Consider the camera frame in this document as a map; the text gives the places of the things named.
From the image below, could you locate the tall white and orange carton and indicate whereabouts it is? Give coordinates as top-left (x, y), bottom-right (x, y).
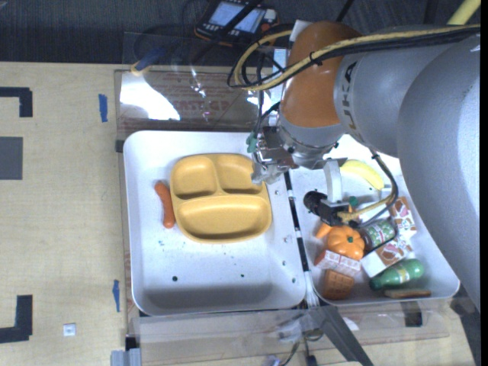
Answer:
top-left (388, 196), bottom-right (418, 239)

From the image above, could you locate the white plastic tray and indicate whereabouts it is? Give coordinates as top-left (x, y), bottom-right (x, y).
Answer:
top-left (122, 130), bottom-right (308, 317)
top-left (288, 133), bottom-right (461, 307)

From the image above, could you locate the brown bread slice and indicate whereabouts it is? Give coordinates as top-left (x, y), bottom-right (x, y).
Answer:
top-left (384, 287), bottom-right (432, 300)

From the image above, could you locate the small white and red carton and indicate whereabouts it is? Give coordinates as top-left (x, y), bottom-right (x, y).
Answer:
top-left (313, 249), bottom-right (362, 278)

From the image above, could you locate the yellow banana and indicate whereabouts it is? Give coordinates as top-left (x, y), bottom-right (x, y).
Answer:
top-left (339, 159), bottom-right (386, 191)

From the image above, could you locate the brown waffle biscuit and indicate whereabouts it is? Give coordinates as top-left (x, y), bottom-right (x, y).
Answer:
top-left (322, 268), bottom-right (356, 301)

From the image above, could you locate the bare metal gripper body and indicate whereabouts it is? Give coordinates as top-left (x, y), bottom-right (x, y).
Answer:
top-left (253, 126), bottom-right (337, 175)

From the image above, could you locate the green labelled can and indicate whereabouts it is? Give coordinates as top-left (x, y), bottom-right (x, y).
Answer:
top-left (359, 219), bottom-right (398, 252)

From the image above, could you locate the orange sausage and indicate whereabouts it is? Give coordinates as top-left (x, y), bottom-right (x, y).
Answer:
top-left (153, 180), bottom-right (177, 230)

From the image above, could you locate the orange pumpkin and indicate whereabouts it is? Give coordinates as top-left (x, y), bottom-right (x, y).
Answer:
top-left (326, 225), bottom-right (366, 262)

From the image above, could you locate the large white and orange carton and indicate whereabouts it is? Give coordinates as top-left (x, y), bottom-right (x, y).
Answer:
top-left (359, 236), bottom-right (416, 278)

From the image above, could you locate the black cylinder on white bracket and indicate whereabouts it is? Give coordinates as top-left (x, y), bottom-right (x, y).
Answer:
top-left (303, 158), bottom-right (355, 227)

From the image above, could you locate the yellow divided plate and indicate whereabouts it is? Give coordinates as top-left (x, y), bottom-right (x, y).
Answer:
top-left (169, 152), bottom-right (274, 245)

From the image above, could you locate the green bottle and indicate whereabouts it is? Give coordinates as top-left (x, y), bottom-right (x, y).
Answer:
top-left (368, 258), bottom-right (425, 291)

